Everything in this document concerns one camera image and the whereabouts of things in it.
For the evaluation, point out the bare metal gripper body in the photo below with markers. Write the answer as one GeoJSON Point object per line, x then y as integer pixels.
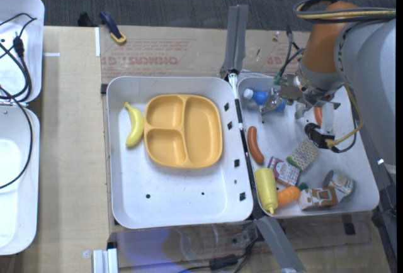
{"type": "Point", "coordinates": [294, 91]}

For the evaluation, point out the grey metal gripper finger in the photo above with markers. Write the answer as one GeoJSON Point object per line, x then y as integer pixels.
{"type": "Point", "coordinates": [300, 111]}
{"type": "Point", "coordinates": [267, 105]}

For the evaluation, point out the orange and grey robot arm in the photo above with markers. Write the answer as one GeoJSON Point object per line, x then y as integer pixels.
{"type": "Point", "coordinates": [362, 54]}

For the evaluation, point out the blue bottle with white cap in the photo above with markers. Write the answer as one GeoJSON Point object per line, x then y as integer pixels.
{"type": "Point", "coordinates": [258, 97]}

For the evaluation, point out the orange sausage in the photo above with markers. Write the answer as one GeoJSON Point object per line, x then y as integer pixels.
{"type": "Point", "coordinates": [254, 144]}
{"type": "Point", "coordinates": [318, 116]}

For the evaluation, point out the green and yellow carton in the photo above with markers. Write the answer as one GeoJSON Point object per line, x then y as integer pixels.
{"type": "Point", "coordinates": [303, 154]}

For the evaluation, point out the pink and white carton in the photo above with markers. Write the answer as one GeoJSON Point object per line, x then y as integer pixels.
{"type": "Point", "coordinates": [283, 171]}

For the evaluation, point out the orange divided plate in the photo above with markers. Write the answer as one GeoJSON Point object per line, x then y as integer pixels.
{"type": "Point", "coordinates": [201, 130]}

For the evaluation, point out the white and orange can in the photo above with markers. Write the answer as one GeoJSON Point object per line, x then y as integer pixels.
{"type": "Point", "coordinates": [341, 183]}

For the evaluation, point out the yellow squeeze bottle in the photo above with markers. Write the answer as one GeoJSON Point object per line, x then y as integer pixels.
{"type": "Point", "coordinates": [267, 188]}

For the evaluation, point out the white plastic tray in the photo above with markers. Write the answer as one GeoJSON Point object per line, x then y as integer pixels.
{"type": "Point", "coordinates": [176, 196]}
{"type": "Point", "coordinates": [352, 177]}

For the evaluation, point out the orange carrot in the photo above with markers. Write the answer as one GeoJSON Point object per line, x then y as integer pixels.
{"type": "Point", "coordinates": [288, 195]}

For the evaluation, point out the brown and white carton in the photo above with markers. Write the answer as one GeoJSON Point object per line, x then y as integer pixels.
{"type": "Point", "coordinates": [318, 198]}

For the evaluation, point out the brown cardboard board red print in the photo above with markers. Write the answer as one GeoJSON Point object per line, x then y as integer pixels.
{"type": "Point", "coordinates": [189, 54]}

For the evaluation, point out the yellow banana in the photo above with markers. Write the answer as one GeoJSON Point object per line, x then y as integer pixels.
{"type": "Point", "coordinates": [136, 127]}

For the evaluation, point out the black cylinder on white bracket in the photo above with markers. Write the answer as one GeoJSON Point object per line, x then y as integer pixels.
{"type": "Point", "coordinates": [318, 135]}

